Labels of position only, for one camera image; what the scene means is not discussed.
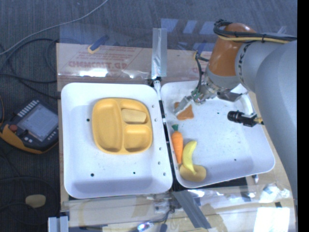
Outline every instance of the orange carrot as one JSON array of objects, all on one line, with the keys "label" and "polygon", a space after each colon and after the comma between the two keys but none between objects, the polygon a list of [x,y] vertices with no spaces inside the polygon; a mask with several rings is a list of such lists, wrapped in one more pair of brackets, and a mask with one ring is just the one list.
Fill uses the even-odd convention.
[{"label": "orange carrot", "polygon": [[178,125],[172,125],[174,132],[172,134],[172,143],[176,154],[178,164],[181,164],[183,160],[183,135],[178,131]]}]

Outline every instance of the yellow banana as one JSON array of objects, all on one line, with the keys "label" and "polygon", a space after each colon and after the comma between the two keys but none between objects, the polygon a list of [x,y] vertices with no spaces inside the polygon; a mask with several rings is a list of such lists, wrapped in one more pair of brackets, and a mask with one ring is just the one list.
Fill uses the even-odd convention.
[{"label": "yellow banana", "polygon": [[190,170],[193,174],[196,174],[196,171],[194,170],[194,167],[193,167],[192,154],[196,146],[197,146],[197,141],[192,140],[188,142],[183,148],[183,166],[186,169]]}]

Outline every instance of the black cable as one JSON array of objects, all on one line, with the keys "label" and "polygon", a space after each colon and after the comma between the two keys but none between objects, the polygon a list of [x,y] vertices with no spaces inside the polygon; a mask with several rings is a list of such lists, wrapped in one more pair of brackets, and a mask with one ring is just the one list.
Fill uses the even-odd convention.
[{"label": "black cable", "polygon": [[215,22],[213,32],[223,37],[227,37],[227,36],[234,36],[236,38],[255,37],[255,38],[262,38],[262,39],[270,38],[270,39],[283,40],[283,41],[297,40],[297,37],[294,37],[294,36],[279,36],[279,35],[252,33],[252,32],[236,32],[236,31],[226,31],[226,30],[220,29],[221,27],[228,26],[230,24],[232,24],[232,22],[220,19]]},{"label": "black cable", "polygon": [[199,63],[198,61],[198,57],[196,56],[195,57],[195,60],[197,62],[197,67],[198,67],[198,83],[197,83],[197,87],[196,89],[199,91],[199,88],[202,84],[202,75],[203,75],[203,71],[202,71],[202,67],[201,67],[201,64]]},{"label": "black cable", "polygon": [[[14,172],[15,174],[20,177],[20,173],[18,172],[18,170],[10,163],[9,159],[6,157],[6,155],[4,154],[3,151],[0,151],[0,157],[4,159],[4,161],[6,162],[6,164],[9,166],[10,172],[12,174],[12,176],[14,176]],[[21,181],[22,187],[23,187],[23,191],[24,191],[24,195],[26,195],[26,187],[24,185],[24,183]]]},{"label": "black cable", "polygon": [[26,87],[28,87],[28,88],[30,88],[30,89],[32,89],[32,90],[34,90],[34,91],[36,91],[36,92],[38,92],[38,93],[40,93],[40,94],[42,94],[42,95],[45,95],[45,96],[48,96],[48,97],[50,97],[50,98],[52,98],[52,99],[57,100],[57,97],[54,97],[54,96],[52,96],[52,95],[46,94],[46,93],[44,93],[44,92],[41,92],[41,91],[37,90],[36,88],[30,86],[29,84],[27,84],[27,83],[25,83],[25,82],[23,81],[23,80],[25,80],[25,81],[31,81],[31,82],[34,82],[34,83],[51,84],[51,83],[56,83],[56,80],[52,80],[52,81],[38,81],[38,80],[33,80],[33,79],[29,79],[29,78],[25,78],[25,77],[18,76],[18,75],[16,75],[16,72],[15,72],[15,70],[14,70],[14,68],[13,68],[13,65],[12,65],[11,57],[13,56],[13,54],[15,54],[15,53],[16,53],[19,49],[21,49],[23,46],[25,46],[25,45],[27,45],[27,44],[29,44],[29,43],[31,43],[31,42],[41,41],[41,40],[43,40],[43,41],[52,41],[52,42],[54,42],[54,40],[52,40],[52,39],[48,39],[48,38],[39,38],[39,39],[34,39],[34,40],[30,40],[30,41],[28,41],[28,42],[23,43],[22,45],[20,45],[18,48],[16,48],[16,49],[15,49],[13,52],[11,52],[10,54],[6,54],[6,59],[5,59],[5,61],[3,62],[3,64],[1,65],[1,67],[0,67],[0,70],[1,70],[1,68],[3,68],[3,67],[5,66],[5,64],[8,63],[9,66],[11,67],[12,72],[13,72],[14,74],[0,73],[0,75],[5,75],[5,76],[9,76],[9,77],[18,78],[19,81],[20,81],[22,84],[24,84]]},{"label": "black cable", "polygon": [[[11,182],[11,181],[16,181],[16,180],[22,180],[22,181],[38,181],[38,182],[41,182],[41,183],[44,183],[46,184],[50,190],[54,193],[56,199],[58,200],[58,194],[57,194],[57,191],[54,189],[53,186],[51,186],[48,182],[42,180],[42,179],[39,179],[39,178],[35,178],[35,177],[29,177],[29,176],[19,176],[19,177],[10,177],[10,178],[5,178],[5,179],[0,179],[0,183],[4,183],[4,182]],[[58,203],[58,201],[56,202],[57,205],[56,205],[56,209],[54,212],[52,212],[52,215],[53,216],[57,216],[57,213],[59,211],[59,206],[60,204]],[[17,205],[17,203],[9,203],[9,204],[5,204],[4,206],[1,207],[0,211],[2,211],[3,209],[6,209],[6,208],[9,208],[11,207],[12,205]],[[26,222],[26,221],[22,221],[20,219],[18,219],[17,217],[13,217],[16,221],[20,222],[20,223],[23,223],[23,224],[26,224],[26,225],[32,225],[32,226],[39,226],[39,225],[43,225],[45,224],[47,221],[44,221],[44,222],[38,222],[38,223],[31,223],[31,222]]]},{"label": "black cable", "polygon": [[73,23],[73,22],[77,22],[77,21],[80,21],[84,18],[86,18],[87,16],[91,15],[94,11],[98,10],[99,8],[101,8],[104,4],[106,4],[108,2],[108,0],[105,0],[103,3],[101,3],[98,7],[96,7],[95,9],[93,9],[92,11],[88,12],[87,14],[83,15],[82,17],[80,18],[77,18],[77,19],[74,19],[72,21],[68,21],[68,22],[63,22],[63,23],[60,23],[60,24],[57,24],[57,25],[54,25],[54,26],[51,26],[51,27],[48,27],[48,28],[45,28],[45,29],[42,29],[40,31],[37,31],[35,33],[32,33],[30,35],[28,35],[27,37],[23,38],[22,40],[20,40],[19,42],[17,42],[16,44],[14,44],[13,46],[11,46],[9,49],[7,49],[6,51],[4,52],[0,52],[0,56],[9,52],[10,50],[12,50],[15,46],[19,45],[20,43],[22,43],[24,40],[36,35],[36,34],[39,34],[41,32],[45,32],[47,30],[50,30],[50,29],[54,29],[54,28],[57,28],[57,27],[61,27],[63,25],[67,25],[67,24],[70,24],[70,23]]},{"label": "black cable", "polygon": [[203,58],[203,57],[201,57],[201,56],[199,56],[198,59],[199,59],[199,60],[202,60],[202,61],[204,61],[204,62],[208,62],[208,61],[209,61],[209,59]]},{"label": "black cable", "polygon": [[[168,219],[168,217],[169,217],[169,214],[170,214],[171,212],[174,212],[174,211],[175,211],[174,208],[170,208],[170,209],[165,213],[165,215],[164,215],[163,218],[161,218],[161,219],[159,219],[159,220],[149,220],[149,221],[147,221],[147,222],[148,222],[148,223],[160,223],[160,222],[164,222],[163,224],[165,224],[166,221],[167,221],[167,219]],[[138,227],[137,227],[135,230],[130,231],[130,232],[139,232]]]},{"label": "black cable", "polygon": [[54,45],[54,43],[60,43],[60,41],[63,41],[63,40],[68,40],[68,41],[71,41],[73,43],[78,43],[78,44],[81,44],[79,41],[75,40],[75,39],[70,39],[70,38],[61,38],[61,39],[56,39],[56,40],[53,40],[52,42],[49,43],[49,45],[47,46],[46,50],[45,50],[45,55],[44,55],[44,58],[45,58],[45,62],[47,64],[47,66],[50,68],[50,70],[52,72],[54,72],[56,74],[56,71],[52,64],[49,62],[48,60],[48,52],[50,50],[50,48]]},{"label": "black cable", "polygon": [[33,83],[41,83],[41,84],[50,84],[50,83],[56,83],[57,82],[57,80],[39,81],[39,80],[34,80],[34,79],[27,78],[27,77],[22,77],[22,76],[18,76],[18,75],[14,75],[14,74],[8,74],[8,73],[0,73],[0,75],[14,77],[14,78],[17,78],[19,80],[25,80],[25,81],[29,81],[29,82],[33,82]]},{"label": "black cable", "polygon": [[175,209],[171,208],[167,213],[166,213],[166,218],[164,220],[164,222],[161,224],[160,226],[160,232],[166,232],[168,230],[168,226],[166,225],[166,221],[168,220],[169,214],[170,213],[174,213]]},{"label": "black cable", "polygon": [[87,230],[87,231],[103,231],[103,227],[106,227],[107,225],[102,225],[102,226],[98,226],[98,227],[94,227],[94,226],[86,226],[86,227],[78,227],[80,230]]},{"label": "black cable", "polygon": [[[14,177],[14,171],[11,167],[11,165],[7,162],[6,157],[4,155],[0,155],[0,157],[5,161],[4,164],[1,163],[1,167],[3,166],[8,166],[9,167],[9,175],[11,177]],[[3,194],[1,195],[1,199],[0,199],[0,204],[9,204],[11,203],[11,201],[13,200],[13,196],[14,196],[14,192],[15,192],[15,186],[12,186],[12,189],[10,189],[11,192],[8,193],[8,197],[7,198],[3,198]]]}]

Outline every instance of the yellow plastic plate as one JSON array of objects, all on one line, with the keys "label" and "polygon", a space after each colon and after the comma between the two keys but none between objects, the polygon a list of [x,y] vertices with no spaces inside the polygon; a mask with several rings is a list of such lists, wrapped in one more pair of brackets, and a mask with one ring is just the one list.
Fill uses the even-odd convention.
[{"label": "yellow plastic plate", "polygon": [[153,140],[147,107],[127,98],[98,101],[92,111],[92,132],[97,147],[110,154],[140,153]]}]

